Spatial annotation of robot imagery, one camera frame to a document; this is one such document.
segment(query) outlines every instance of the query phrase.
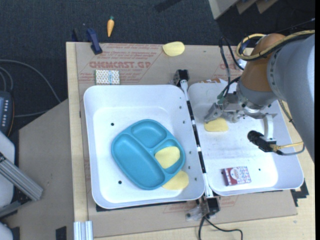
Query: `small box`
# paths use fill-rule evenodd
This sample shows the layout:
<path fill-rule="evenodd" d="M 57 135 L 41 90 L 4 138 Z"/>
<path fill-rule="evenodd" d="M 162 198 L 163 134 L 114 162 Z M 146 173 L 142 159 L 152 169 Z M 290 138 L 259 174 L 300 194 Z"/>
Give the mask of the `small box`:
<path fill-rule="evenodd" d="M 246 166 L 238 166 L 223 169 L 226 184 L 228 186 L 246 184 L 251 182 L 248 168 Z"/>
<path fill-rule="evenodd" d="M 120 85 L 118 70 L 97 69 L 95 71 L 96 85 Z"/>

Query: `cardboard sheet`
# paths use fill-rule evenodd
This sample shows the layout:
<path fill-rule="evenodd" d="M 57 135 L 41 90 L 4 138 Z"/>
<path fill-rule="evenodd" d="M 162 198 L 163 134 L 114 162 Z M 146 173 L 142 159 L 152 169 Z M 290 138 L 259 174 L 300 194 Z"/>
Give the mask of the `cardboard sheet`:
<path fill-rule="evenodd" d="M 198 226 L 199 221 L 186 219 L 186 212 L 196 206 L 195 201 L 107 211 L 97 209 L 91 193 L 83 95 L 87 88 L 95 84 L 96 69 L 119 70 L 122 85 L 168 84 L 177 70 L 188 70 L 189 85 L 216 81 L 216 78 L 227 80 L 219 47 L 186 45 L 181 55 L 172 57 L 164 53 L 162 44 L 102 43 L 100 46 L 103 53 L 94 55 L 90 43 L 75 43 L 87 205 L 89 219 L 93 222 L 94 237 Z M 229 50 L 225 47 L 224 51 L 231 79 L 240 76 L 242 71 L 236 68 Z M 218 203 L 221 210 L 212 217 L 213 223 L 282 217 L 297 213 L 289 190 L 219 196 Z"/>
<path fill-rule="evenodd" d="M 43 188 L 39 201 L 26 203 L 3 220 L 11 229 L 19 228 L 21 240 L 73 239 L 68 109 L 65 100 L 19 130 L 19 168 Z"/>

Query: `white object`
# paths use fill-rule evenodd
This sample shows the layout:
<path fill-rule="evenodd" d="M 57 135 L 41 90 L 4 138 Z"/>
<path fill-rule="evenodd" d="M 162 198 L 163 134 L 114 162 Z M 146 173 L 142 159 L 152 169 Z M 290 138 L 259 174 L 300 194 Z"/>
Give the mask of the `white object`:
<path fill-rule="evenodd" d="M 1 240 L 13 240 L 14 239 L 14 236 L 13 236 L 10 228 L 3 225 L 1 222 L 0 222 L 0 239 Z"/>
<path fill-rule="evenodd" d="M 228 122 L 228 131 L 209 132 L 205 130 L 204 118 L 217 96 L 226 85 L 224 83 L 195 83 L 188 94 L 200 140 L 208 182 L 212 190 L 221 196 L 247 194 L 284 189 L 296 189 L 304 181 L 304 175 L 296 155 L 281 156 L 273 152 L 263 152 L 249 142 L 251 130 L 264 133 L 263 119 L 241 118 L 236 123 Z M 273 118 L 273 133 L 278 145 L 291 144 L 285 121 L 277 101 L 265 111 L 277 114 Z M 295 150 L 286 148 L 284 153 Z M 247 166 L 251 182 L 238 185 L 225 183 L 222 169 Z"/>
<path fill-rule="evenodd" d="M 84 93 L 92 196 L 96 204 L 116 209 L 148 204 L 196 200 L 204 193 L 196 140 L 181 89 L 173 85 L 96 85 Z M 162 124 L 185 151 L 182 170 L 189 184 L 182 190 L 134 185 L 111 155 L 114 138 L 133 123 L 151 119 Z"/>

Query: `yellow wire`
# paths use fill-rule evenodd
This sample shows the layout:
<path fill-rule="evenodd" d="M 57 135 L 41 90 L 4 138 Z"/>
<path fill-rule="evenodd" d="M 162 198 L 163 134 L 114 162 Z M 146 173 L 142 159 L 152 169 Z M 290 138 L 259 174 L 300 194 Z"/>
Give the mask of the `yellow wire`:
<path fill-rule="evenodd" d="M 256 38 L 256 37 L 264 37 L 266 36 L 265 34 L 260 34 L 260 33 L 256 33 L 256 34 L 251 34 L 247 37 L 245 37 L 236 47 L 236 55 L 240 58 L 240 59 L 243 59 L 245 61 L 252 61 L 252 60 L 256 60 L 258 59 L 259 57 L 263 57 L 264 55 L 268 54 L 269 51 L 271 51 L 272 49 L 274 49 L 275 47 L 277 46 L 280 46 L 282 43 L 284 42 L 287 42 L 288 40 L 290 39 L 293 39 L 295 37 L 298 37 L 298 36 L 304 36 L 304 35 L 312 35 L 315 33 L 315 30 L 304 30 L 304 31 L 300 31 L 300 32 L 296 32 L 296 33 L 293 33 L 293 34 L 290 34 L 286 37 L 284 37 L 283 39 L 275 42 L 273 45 L 271 45 L 270 47 L 268 47 L 267 49 L 257 53 L 257 54 L 254 54 L 254 55 L 244 55 L 243 51 L 240 52 L 240 49 L 243 45 L 243 43 L 247 42 L 248 40 L 252 39 L 252 38 Z"/>
<path fill-rule="evenodd" d="M 304 142 L 301 141 L 301 142 L 292 143 L 292 144 L 287 144 L 287 145 L 281 145 L 281 146 L 272 144 L 272 145 L 270 145 L 270 147 L 273 149 L 273 151 L 277 151 L 277 150 L 282 150 L 282 149 L 284 149 L 284 148 L 295 147 L 295 146 L 299 146 L 299 145 L 303 145 L 303 144 L 304 144 Z"/>

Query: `yellow sponge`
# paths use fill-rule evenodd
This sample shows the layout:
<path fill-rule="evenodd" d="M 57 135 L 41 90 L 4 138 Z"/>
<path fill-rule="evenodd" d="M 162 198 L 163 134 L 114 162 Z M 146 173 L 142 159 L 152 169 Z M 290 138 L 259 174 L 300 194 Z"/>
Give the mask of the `yellow sponge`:
<path fill-rule="evenodd" d="M 204 129 L 208 132 L 225 132 L 229 129 L 229 127 L 224 118 L 218 117 L 215 120 L 205 123 Z"/>
<path fill-rule="evenodd" d="M 176 146 L 168 146 L 155 153 L 154 157 L 163 169 L 167 169 L 179 160 L 180 150 Z"/>
<path fill-rule="evenodd" d="M 185 45 L 182 42 L 169 42 L 162 46 L 163 51 L 168 56 L 177 56 L 185 51 Z"/>
<path fill-rule="evenodd" d="M 166 184 L 162 187 L 167 190 L 183 190 L 189 184 L 188 174 L 180 170 L 174 177 L 172 177 Z"/>

